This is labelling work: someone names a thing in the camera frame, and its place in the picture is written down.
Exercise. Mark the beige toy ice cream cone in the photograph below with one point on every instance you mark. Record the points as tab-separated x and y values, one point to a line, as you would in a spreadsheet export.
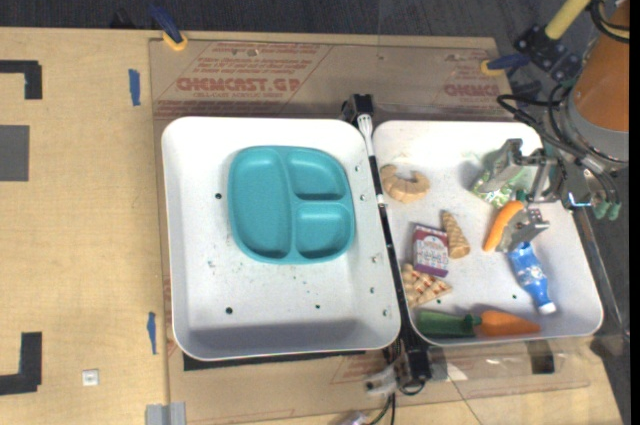
456	238

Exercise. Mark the blue bottle with white cap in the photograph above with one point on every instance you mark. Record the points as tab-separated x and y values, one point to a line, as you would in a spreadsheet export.
531	278

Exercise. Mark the small purple and white carton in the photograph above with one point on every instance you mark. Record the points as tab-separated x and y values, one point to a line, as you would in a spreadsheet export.
430	253

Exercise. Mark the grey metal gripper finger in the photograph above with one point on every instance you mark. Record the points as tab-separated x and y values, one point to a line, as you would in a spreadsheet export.
506	168
527	228

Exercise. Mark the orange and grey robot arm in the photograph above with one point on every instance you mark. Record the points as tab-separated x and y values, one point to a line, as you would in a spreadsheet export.
602	78

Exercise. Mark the white plastic tray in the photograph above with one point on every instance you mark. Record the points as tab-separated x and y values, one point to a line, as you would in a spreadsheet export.
280	303
475	278

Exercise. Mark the green toy vegetable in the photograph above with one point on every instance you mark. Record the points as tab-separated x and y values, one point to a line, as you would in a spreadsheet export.
442	324

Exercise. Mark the teal divided plate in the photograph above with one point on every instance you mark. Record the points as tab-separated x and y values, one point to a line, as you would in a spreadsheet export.
260	203

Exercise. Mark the beige toy waffle biscuit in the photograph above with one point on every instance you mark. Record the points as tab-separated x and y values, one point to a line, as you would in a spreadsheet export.
422	288

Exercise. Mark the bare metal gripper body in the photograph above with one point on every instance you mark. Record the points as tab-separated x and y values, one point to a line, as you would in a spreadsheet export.
575	185

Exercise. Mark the green and white packet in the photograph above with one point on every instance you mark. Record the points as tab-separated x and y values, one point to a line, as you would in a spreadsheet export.
492	195

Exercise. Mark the orange carrot with green top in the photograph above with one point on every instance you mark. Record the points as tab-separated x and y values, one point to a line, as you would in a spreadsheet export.
507	324

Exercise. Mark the small orange carrot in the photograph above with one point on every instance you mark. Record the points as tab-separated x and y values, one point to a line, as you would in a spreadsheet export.
497	228

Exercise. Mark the small white square tile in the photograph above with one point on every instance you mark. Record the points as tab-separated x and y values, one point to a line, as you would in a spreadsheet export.
90	377

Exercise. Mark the brown cardboard board red print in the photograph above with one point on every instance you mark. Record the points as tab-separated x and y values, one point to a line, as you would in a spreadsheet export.
320	73

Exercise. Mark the beige toy croissant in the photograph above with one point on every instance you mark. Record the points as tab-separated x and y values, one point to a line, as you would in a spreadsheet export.
402	190

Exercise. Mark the thin black and white rod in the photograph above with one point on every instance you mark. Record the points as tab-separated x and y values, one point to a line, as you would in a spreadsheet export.
385	223

